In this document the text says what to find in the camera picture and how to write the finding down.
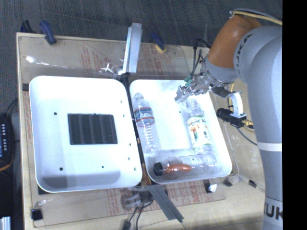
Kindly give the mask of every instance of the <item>bottle label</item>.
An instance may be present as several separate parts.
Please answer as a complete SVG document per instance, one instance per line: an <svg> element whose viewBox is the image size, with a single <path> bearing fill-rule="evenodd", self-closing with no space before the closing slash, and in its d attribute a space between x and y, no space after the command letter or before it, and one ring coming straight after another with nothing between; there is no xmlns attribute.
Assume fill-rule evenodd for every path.
<svg viewBox="0 0 307 230"><path fill-rule="evenodd" d="M206 144L212 145L208 126L203 116L191 117L187 123L194 148Z"/></svg>
<svg viewBox="0 0 307 230"><path fill-rule="evenodd" d="M141 107L134 111L136 122L144 123L143 125L150 125L154 123L153 111L150 107Z"/></svg>

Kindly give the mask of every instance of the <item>white tray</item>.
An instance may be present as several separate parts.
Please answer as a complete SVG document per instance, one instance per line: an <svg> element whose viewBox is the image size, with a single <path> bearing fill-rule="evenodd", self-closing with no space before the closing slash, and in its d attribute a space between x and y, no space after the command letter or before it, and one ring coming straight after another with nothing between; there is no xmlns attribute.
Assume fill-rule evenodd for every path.
<svg viewBox="0 0 307 230"><path fill-rule="evenodd" d="M145 154L144 158L150 178L159 184L225 177L232 170L228 149L210 95L206 93L189 98L195 98L205 112L209 132L216 147L217 159L222 166L221 170L214 174L190 174L177 179L168 179L154 174L153 165L156 162L162 162L170 156L194 154L186 125L186 104L185 102L177 104L174 100L178 86L184 84L182 80L135 80L130 85L131 98L138 92L143 94L144 99L150 103L156 120L162 150L155 157Z"/></svg>
<svg viewBox="0 0 307 230"><path fill-rule="evenodd" d="M39 76L30 82L29 92L35 173L42 189L109 189L141 181L127 92L119 81ZM68 114L94 113L114 116L118 143L71 145Z"/></svg>

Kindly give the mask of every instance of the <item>gray carpet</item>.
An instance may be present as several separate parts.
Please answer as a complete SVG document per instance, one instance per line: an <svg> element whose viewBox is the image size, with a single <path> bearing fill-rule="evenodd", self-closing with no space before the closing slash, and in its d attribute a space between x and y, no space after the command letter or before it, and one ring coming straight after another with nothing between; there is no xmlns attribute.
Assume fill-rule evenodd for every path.
<svg viewBox="0 0 307 230"><path fill-rule="evenodd" d="M155 32L166 44L192 46L195 38L205 35L212 44L235 8L283 18L283 0L0 0L1 114L17 98L15 36L25 20L38 33L39 22L47 20L55 35L113 40L126 40L128 27L138 20L143 42L152 42L150 34ZM14 103L10 113L17 111ZM14 214L20 214L15 229L21 229L22 214Z"/></svg>

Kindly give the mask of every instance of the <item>plastic bottle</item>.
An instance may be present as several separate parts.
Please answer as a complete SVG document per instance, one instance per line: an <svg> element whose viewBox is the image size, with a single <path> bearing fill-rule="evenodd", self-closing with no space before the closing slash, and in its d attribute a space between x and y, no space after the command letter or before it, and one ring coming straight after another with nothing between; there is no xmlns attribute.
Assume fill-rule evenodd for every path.
<svg viewBox="0 0 307 230"><path fill-rule="evenodd" d="M188 98L186 105L188 113L187 125L194 152L198 154L213 151L213 143L204 112L195 99Z"/></svg>
<svg viewBox="0 0 307 230"><path fill-rule="evenodd" d="M137 93L132 99L133 112L142 150L146 154L155 154L161 149L153 111L142 94Z"/></svg>
<svg viewBox="0 0 307 230"><path fill-rule="evenodd" d="M212 174L218 172L216 156L212 152L205 154L168 157L163 162L155 163L153 172L156 176L174 179L185 175Z"/></svg>

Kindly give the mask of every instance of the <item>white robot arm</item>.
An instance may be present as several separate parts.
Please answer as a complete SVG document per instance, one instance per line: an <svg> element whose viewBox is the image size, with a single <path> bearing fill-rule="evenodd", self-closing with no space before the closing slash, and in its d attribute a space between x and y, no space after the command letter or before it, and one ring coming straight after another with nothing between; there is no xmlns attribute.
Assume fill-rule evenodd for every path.
<svg viewBox="0 0 307 230"><path fill-rule="evenodd" d="M204 59L200 73L191 76L185 86L179 86L175 100L179 103L190 95L208 90L229 98L233 93L225 86L237 78L247 85L251 119L265 176L262 229L281 230L282 27L261 26L257 19L242 14L235 14L227 21Z"/></svg>

